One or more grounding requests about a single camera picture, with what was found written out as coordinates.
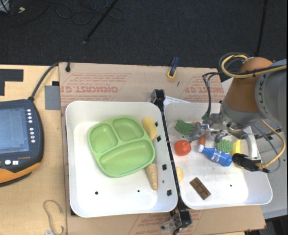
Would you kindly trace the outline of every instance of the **button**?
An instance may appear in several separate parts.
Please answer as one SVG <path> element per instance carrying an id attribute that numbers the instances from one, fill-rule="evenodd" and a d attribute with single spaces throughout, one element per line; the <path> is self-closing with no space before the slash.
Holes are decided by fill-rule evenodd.
<path id="1" fill-rule="evenodd" d="M 10 159 L 5 160 L 5 165 L 11 165 L 11 160 Z"/>

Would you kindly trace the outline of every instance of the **green plate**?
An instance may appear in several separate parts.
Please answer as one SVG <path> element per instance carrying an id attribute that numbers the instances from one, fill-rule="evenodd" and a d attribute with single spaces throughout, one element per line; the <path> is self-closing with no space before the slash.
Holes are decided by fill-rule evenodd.
<path id="1" fill-rule="evenodd" d="M 89 130 L 88 140 L 99 167 L 110 177 L 132 174 L 155 158 L 155 147 L 147 132 L 129 116 L 98 123 Z"/>

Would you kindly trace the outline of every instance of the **orange grip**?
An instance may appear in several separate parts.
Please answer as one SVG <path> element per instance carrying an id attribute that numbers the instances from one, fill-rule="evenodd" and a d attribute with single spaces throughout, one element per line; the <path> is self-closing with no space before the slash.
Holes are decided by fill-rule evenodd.
<path id="1" fill-rule="evenodd" d="M 203 146 L 206 145 L 206 134 L 202 135 L 199 139 L 198 139 L 198 145 L 202 144 Z"/>

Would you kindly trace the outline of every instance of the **blue bottle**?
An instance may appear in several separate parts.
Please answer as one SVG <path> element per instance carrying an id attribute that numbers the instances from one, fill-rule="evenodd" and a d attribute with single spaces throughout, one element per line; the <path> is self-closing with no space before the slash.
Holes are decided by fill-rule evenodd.
<path id="1" fill-rule="evenodd" d="M 203 153 L 208 159 L 220 163 L 223 166 L 230 166 L 232 163 L 232 156 L 230 154 L 226 154 L 216 148 L 206 148 L 200 144 L 198 146 L 198 152 Z"/>

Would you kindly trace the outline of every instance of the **beige cord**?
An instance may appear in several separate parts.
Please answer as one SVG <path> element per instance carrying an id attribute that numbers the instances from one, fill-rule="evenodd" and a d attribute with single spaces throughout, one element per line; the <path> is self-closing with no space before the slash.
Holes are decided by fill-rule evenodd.
<path id="1" fill-rule="evenodd" d="M 228 56 L 227 58 L 225 58 L 222 63 L 221 63 L 221 69 L 223 71 L 224 74 L 230 76 L 230 77 L 234 77 L 234 78 L 248 78 L 248 77 L 252 77 L 252 76 L 256 76 L 256 75 L 261 75 L 261 74 L 265 74 L 265 73 L 269 73 L 269 72 L 273 72 L 273 71 L 280 71 L 280 70 L 285 70 L 287 68 L 286 65 L 282 65 L 282 66 L 279 66 L 279 67 L 275 67 L 275 68 L 272 68 L 272 69 L 269 69 L 269 70 L 262 70 L 262 71 L 256 71 L 254 73 L 251 73 L 251 74 L 243 74 L 243 75 L 236 75 L 236 74 L 232 74 L 230 72 L 228 72 L 224 65 L 225 63 L 230 60 L 231 58 L 243 58 L 243 59 L 247 59 L 247 56 L 245 55 L 230 55 Z"/>
<path id="2" fill-rule="evenodd" d="M 55 228 L 54 228 L 54 226 L 53 226 L 53 224 L 52 224 L 51 214 L 50 214 L 50 212 L 48 211 L 48 209 L 47 209 L 47 207 L 46 207 L 46 203 L 47 203 L 47 202 L 53 202 L 53 203 L 55 203 L 55 204 L 58 206 L 60 213 L 62 213 L 62 208 L 61 208 L 61 206 L 60 206 L 56 201 L 54 201 L 54 200 L 47 199 L 47 200 L 43 203 L 43 207 L 44 207 L 45 212 L 47 213 L 48 220 L 49 220 L 49 225 L 50 225 L 50 228 L 51 228 L 52 232 L 54 233 L 54 235 L 62 235 L 62 234 L 64 233 L 64 228 L 63 228 L 63 226 L 61 226 L 61 233 L 56 233 L 56 230 L 55 230 Z"/>
<path id="3" fill-rule="evenodd" d="M 283 147 L 282 147 L 282 150 L 273 158 L 271 159 L 269 162 L 267 163 L 256 163 L 256 166 L 259 167 L 260 169 L 263 169 L 263 168 L 266 168 L 268 167 L 270 164 L 272 164 L 275 160 L 277 160 L 281 155 L 282 153 L 285 151 L 285 148 L 286 148 L 286 142 L 284 140 L 284 138 L 281 137 L 280 134 L 278 134 L 270 125 L 268 125 L 263 119 L 260 120 L 267 128 L 269 128 L 275 135 L 277 135 L 280 140 L 282 141 L 283 143 Z"/>

